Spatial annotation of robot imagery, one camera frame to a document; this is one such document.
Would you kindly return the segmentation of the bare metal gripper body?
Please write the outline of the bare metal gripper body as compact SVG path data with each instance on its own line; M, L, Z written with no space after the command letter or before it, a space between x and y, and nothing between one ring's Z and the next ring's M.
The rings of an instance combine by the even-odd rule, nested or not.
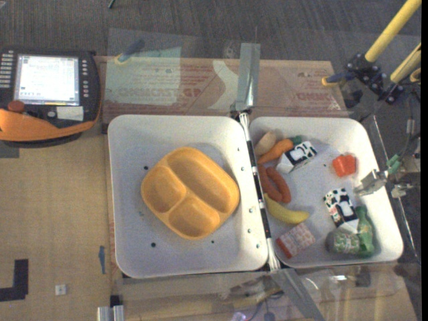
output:
M391 196L404 197L408 191L421 187L421 160L415 155L400 158L395 155L389 167L389 181L393 184Z

